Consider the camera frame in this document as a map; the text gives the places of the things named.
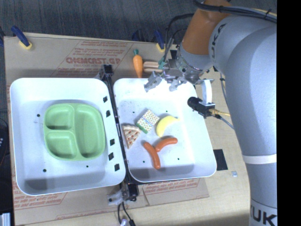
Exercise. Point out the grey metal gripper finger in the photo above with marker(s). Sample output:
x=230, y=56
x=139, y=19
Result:
x=174, y=84
x=152, y=81

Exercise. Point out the white plastic tray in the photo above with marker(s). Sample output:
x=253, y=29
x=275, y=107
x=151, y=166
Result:
x=188, y=149
x=35, y=135

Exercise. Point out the brown cardboard board red print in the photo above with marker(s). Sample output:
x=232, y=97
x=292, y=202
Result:
x=70, y=55

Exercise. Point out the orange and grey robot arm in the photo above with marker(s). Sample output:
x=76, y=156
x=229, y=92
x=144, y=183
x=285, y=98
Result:
x=249, y=83

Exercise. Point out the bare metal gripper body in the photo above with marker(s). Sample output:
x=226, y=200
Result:
x=182, y=72

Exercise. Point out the pizza slice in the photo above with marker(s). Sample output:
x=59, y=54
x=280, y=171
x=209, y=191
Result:
x=130, y=133

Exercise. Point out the thin black rod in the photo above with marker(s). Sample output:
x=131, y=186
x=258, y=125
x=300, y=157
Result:
x=116, y=126

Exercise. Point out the patterned green-edged packet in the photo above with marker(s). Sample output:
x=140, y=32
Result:
x=147, y=121

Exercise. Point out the orange carrot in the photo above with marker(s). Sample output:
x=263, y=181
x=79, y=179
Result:
x=138, y=65

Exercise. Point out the black cylinder on white bracket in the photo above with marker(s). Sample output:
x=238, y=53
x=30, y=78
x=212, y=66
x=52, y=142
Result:
x=201, y=103

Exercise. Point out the green divided plate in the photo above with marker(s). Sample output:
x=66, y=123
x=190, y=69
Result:
x=74, y=131

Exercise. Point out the yellow banana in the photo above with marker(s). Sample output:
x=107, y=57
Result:
x=164, y=124

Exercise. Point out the tan hot dog bun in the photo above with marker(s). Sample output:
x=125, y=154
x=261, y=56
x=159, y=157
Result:
x=150, y=66

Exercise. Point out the orange sausage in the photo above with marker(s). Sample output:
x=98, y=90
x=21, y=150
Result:
x=153, y=155
x=166, y=143

